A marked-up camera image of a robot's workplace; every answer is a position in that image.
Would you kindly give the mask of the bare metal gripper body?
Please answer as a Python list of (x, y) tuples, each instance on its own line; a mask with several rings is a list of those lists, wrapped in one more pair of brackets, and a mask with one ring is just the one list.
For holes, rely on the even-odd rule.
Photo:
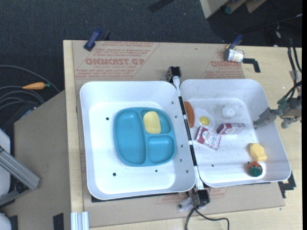
[(292, 123), (301, 121), (302, 117), (302, 101), (299, 97), (288, 98), (278, 106), (278, 116), (283, 120), (281, 127), (286, 129)]

